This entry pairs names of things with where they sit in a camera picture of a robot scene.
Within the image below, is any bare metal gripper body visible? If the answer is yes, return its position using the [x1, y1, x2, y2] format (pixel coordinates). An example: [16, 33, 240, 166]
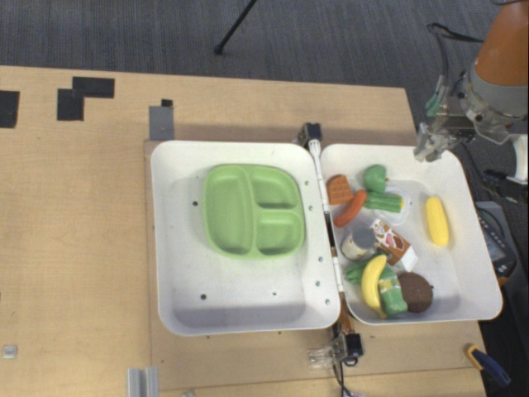
[429, 91, 529, 145]

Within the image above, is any green toy pepper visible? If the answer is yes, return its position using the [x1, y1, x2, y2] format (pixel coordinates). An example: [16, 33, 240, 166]
[363, 164, 388, 194]

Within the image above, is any green and yellow toy vegetable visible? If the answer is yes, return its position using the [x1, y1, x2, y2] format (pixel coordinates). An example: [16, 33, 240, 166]
[363, 190, 406, 214]

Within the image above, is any yellow toy corn cob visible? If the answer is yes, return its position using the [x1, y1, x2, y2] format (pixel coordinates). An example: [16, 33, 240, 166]
[424, 196, 450, 247]

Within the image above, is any brown toy waffle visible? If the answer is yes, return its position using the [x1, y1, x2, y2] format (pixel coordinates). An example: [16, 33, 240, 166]
[326, 174, 354, 206]

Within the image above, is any orange toy sausage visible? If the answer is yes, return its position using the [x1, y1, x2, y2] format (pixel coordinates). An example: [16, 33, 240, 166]
[332, 189, 369, 228]

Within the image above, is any brown and white milk carton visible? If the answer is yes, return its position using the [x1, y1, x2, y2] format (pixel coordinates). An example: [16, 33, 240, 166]
[369, 218, 420, 274]

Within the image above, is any thin black and white rod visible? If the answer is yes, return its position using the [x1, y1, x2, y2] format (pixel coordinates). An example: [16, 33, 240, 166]
[307, 138, 346, 294]

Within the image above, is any small white can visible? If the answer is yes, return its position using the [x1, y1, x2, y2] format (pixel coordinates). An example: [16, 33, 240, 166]
[340, 226, 377, 261]

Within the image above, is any white plastic tray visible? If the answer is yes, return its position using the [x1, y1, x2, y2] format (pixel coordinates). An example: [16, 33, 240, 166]
[320, 142, 504, 327]
[150, 140, 342, 337]

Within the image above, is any green toy broccoli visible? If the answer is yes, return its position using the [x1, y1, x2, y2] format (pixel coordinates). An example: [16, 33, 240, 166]
[344, 257, 374, 286]

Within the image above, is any yellow banana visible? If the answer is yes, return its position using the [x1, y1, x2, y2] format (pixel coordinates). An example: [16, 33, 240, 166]
[360, 253, 389, 320]

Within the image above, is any brown round toy fruit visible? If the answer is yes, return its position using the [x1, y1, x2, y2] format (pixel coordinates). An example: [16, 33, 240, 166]
[397, 271, 435, 314]

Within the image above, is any green packet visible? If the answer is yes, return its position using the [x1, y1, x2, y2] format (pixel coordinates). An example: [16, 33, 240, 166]
[377, 264, 409, 318]

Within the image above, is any green divided plate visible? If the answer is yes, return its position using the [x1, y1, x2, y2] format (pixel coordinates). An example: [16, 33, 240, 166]
[202, 163, 307, 261]

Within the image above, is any black tripod leg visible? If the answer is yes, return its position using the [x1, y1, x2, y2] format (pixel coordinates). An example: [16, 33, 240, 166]
[212, 0, 277, 55]

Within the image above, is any black cylinder on white bracket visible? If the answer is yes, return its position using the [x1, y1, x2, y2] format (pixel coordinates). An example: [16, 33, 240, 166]
[483, 133, 529, 204]

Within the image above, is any black block with thin wires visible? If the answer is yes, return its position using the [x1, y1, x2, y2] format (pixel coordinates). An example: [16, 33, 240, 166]
[298, 122, 323, 145]
[344, 332, 365, 366]

